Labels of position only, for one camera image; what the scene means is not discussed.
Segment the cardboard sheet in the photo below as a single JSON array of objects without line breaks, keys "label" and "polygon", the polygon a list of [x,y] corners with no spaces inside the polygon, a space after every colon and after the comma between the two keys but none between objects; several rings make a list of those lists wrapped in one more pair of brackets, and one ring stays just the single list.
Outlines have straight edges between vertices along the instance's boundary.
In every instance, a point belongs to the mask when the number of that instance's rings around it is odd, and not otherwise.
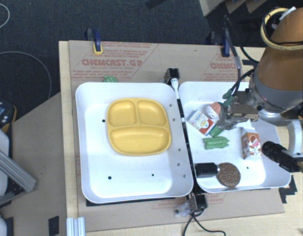
[{"label": "cardboard sheet", "polygon": [[[69,41],[74,135],[78,137],[75,92],[84,82],[101,82],[115,76],[120,82],[161,82],[168,68],[178,68],[179,82],[230,81],[237,79],[233,57],[224,58],[221,46],[103,42],[96,56],[90,41]],[[113,205],[87,206],[81,189],[79,142],[75,139],[79,216],[86,231],[101,231],[181,223],[174,208],[185,198]],[[205,194],[208,208],[199,220],[223,219],[284,212],[278,189]]]}]

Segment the chocolate cookie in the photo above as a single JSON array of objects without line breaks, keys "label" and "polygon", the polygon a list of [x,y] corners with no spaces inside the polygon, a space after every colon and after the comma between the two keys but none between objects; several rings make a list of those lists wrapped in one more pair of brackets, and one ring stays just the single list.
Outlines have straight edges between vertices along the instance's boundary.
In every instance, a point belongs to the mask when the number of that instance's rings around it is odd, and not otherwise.
[{"label": "chocolate cookie", "polygon": [[219,173],[217,174],[217,179],[222,185],[233,188],[239,184],[241,173],[235,165],[220,163],[218,167]]}]

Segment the white tray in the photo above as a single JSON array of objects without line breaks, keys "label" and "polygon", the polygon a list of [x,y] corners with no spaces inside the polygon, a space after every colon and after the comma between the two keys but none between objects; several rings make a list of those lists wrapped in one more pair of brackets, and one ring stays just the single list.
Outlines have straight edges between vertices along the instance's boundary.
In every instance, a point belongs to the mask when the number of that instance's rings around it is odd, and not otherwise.
[{"label": "white tray", "polygon": [[[231,82],[185,82],[179,87],[179,94],[183,106],[185,120],[199,109],[206,114],[206,107],[213,102],[223,102],[222,96],[233,83]],[[248,83],[241,83],[240,90],[248,88]],[[197,178],[197,183],[206,192],[217,193],[235,190],[252,190],[286,186],[291,175],[282,169],[277,163],[264,155],[258,160],[243,159],[240,127],[254,127],[259,133],[261,144],[272,141],[280,144],[275,126],[258,120],[257,122],[243,122],[238,128],[223,131],[220,136],[227,137],[229,146],[220,149],[205,150],[202,139],[205,138],[198,130],[186,123],[193,163],[216,164],[229,162],[234,164],[241,173],[241,181],[236,188],[227,188],[219,183],[217,177]]]},{"label": "white tray", "polygon": [[[164,107],[171,144],[161,154],[115,152],[105,120],[111,102],[148,98]],[[186,196],[193,188],[182,123],[173,89],[163,83],[84,83],[76,91],[82,190],[96,204]]]}]

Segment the blue and yellow clamp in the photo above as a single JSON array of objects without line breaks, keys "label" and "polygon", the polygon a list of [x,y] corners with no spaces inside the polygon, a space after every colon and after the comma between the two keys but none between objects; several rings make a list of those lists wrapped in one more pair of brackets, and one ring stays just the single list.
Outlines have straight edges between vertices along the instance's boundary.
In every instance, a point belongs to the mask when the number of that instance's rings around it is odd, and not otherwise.
[{"label": "blue and yellow clamp", "polygon": [[93,41],[93,52],[96,55],[100,55],[103,52],[102,43],[100,40],[100,34],[97,29],[87,28],[84,32],[84,39],[88,41]]}]

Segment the blue clamp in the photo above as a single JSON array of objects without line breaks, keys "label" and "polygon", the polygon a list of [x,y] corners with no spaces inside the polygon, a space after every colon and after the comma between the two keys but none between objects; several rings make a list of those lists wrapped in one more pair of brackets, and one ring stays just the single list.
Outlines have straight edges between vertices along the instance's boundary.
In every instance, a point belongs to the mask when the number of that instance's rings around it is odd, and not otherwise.
[{"label": "blue clamp", "polygon": [[230,45],[229,45],[228,41],[226,40],[226,37],[224,34],[222,35],[221,42],[223,45],[223,47],[221,48],[222,57],[230,57]]},{"label": "blue clamp", "polygon": [[84,33],[84,39],[93,41],[93,51],[96,55],[100,55],[103,52],[100,34],[97,29],[87,28]]}]

